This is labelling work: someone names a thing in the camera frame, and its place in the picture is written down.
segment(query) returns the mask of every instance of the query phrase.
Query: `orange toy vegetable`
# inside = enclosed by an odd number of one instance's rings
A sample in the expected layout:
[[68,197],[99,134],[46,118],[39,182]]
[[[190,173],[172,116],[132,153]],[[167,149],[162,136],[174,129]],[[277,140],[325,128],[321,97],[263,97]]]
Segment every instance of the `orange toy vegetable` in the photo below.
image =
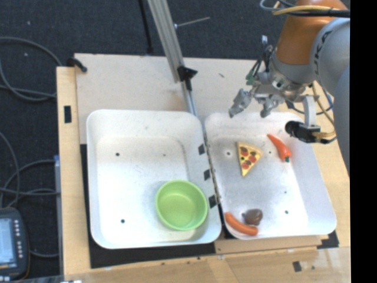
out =
[[224,214],[224,217],[225,221],[235,230],[251,236],[255,236],[256,234],[258,234],[258,228],[256,226],[246,225],[238,221],[231,212],[226,212]]
[[292,153],[288,149],[288,147],[282,142],[281,139],[277,138],[276,136],[272,134],[267,134],[269,139],[273,142],[273,144],[276,146],[277,151],[279,151],[280,159],[284,162],[289,163],[289,158],[292,156]]

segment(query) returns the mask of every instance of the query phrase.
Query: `white tray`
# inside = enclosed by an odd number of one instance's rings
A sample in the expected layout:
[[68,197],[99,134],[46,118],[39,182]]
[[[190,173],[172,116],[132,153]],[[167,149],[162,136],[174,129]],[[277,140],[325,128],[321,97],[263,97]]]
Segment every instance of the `white tray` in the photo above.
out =
[[219,209],[187,232],[166,228],[157,217],[158,188],[171,179],[215,194],[200,121],[183,111],[97,110],[87,120],[91,234],[104,248],[209,243],[221,232]]
[[[227,225],[239,239],[278,236],[326,235],[336,226],[325,184],[310,144],[289,137],[285,124],[300,120],[292,113],[226,113],[210,115],[205,122],[207,144],[223,212],[242,221],[248,209],[263,211],[257,236],[247,236]],[[280,160],[267,134],[280,137],[292,151],[289,163]],[[236,142],[249,142],[264,154],[242,177]]]

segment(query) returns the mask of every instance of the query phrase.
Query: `wooden table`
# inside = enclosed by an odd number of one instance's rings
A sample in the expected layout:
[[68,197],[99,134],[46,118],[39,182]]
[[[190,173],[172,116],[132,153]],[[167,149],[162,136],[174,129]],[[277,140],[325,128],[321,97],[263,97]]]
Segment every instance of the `wooden table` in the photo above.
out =
[[[107,77],[109,81],[113,80],[114,74],[117,75],[120,65],[126,67],[122,67],[123,71],[132,71],[136,81],[150,78],[169,79],[171,75],[166,60],[162,57],[88,54],[77,54],[75,57],[88,67],[88,72],[94,69],[97,73],[100,71],[100,79]],[[134,61],[137,61],[140,67],[135,68]],[[229,100],[224,98],[233,98],[237,90],[244,87],[244,76],[252,66],[252,61],[248,60],[188,58],[185,61],[186,66],[203,73],[194,77],[194,98],[203,102],[211,100],[214,93],[219,98],[217,103],[210,104],[209,109],[199,114],[199,118],[211,112],[211,108],[218,111],[228,108]],[[143,67],[144,62],[147,62],[148,68]],[[82,125],[84,119],[79,119],[82,112],[78,111],[80,96],[86,92],[77,90],[82,86],[78,85],[77,81],[87,81],[89,78],[90,76],[84,76],[77,68],[57,68],[62,244],[66,279],[87,279],[91,282],[103,282],[104,279],[107,282],[123,282],[124,278],[132,282],[250,282],[251,278],[254,281],[263,279],[263,282],[350,281],[349,176],[336,141],[325,146],[314,144],[313,149],[336,213],[338,248],[317,249],[322,239],[327,236],[252,241],[225,239],[220,236],[215,241],[214,255],[92,269],[80,155],[83,138],[80,135],[80,123]],[[219,87],[206,84],[209,81]],[[251,108],[259,110],[261,106]],[[71,118],[67,120],[65,115],[68,109]],[[323,127],[323,131],[331,129],[325,119],[318,118],[318,123]]]

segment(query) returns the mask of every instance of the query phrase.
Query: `pizza slice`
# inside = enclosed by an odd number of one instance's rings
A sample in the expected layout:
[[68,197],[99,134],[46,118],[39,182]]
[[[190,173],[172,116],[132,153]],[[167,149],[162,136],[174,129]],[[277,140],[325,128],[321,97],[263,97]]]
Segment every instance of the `pizza slice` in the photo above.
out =
[[260,159],[263,151],[253,144],[244,143],[242,141],[237,142],[237,151],[241,174],[242,176],[245,176]]

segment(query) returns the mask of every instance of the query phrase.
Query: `sausage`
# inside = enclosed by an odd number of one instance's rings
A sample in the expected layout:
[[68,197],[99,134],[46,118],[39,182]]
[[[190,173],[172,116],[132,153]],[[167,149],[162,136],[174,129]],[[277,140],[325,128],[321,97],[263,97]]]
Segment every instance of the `sausage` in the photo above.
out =
[[231,212],[224,214],[225,221],[235,230],[245,233],[246,235],[255,236],[258,234],[258,228],[256,226],[246,225],[238,221]]

